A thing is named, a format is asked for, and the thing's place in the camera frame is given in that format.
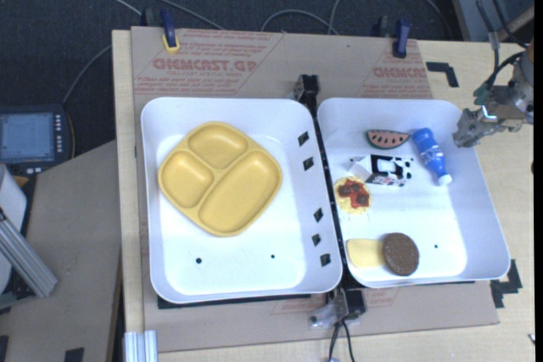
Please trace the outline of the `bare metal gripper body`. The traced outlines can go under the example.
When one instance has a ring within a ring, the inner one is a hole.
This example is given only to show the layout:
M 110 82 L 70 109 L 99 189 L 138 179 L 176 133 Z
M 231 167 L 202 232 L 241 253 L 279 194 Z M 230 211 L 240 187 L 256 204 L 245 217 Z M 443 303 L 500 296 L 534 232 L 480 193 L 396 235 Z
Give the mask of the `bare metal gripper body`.
M 478 121 L 483 132 L 516 132 L 523 125 L 534 124 L 533 81 L 512 78 L 506 85 L 488 86 L 479 89 Z

